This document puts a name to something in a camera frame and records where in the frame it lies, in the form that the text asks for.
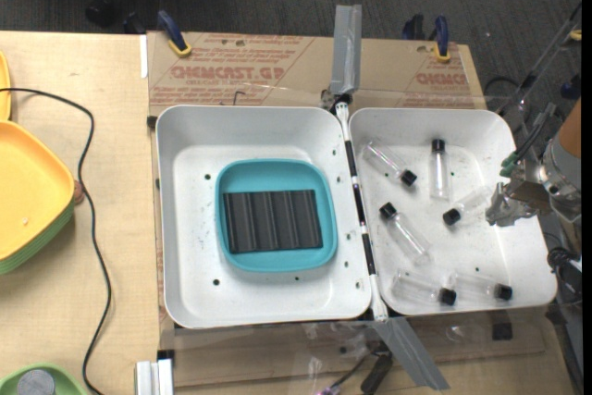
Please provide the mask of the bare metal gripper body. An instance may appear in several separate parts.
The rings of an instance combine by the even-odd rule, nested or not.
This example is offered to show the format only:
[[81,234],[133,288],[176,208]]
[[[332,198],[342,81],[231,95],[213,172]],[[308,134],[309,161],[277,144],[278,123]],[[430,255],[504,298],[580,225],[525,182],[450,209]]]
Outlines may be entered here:
[[512,171],[506,194],[542,214],[554,212],[567,222],[581,222],[579,167],[560,167],[553,161],[525,161]]

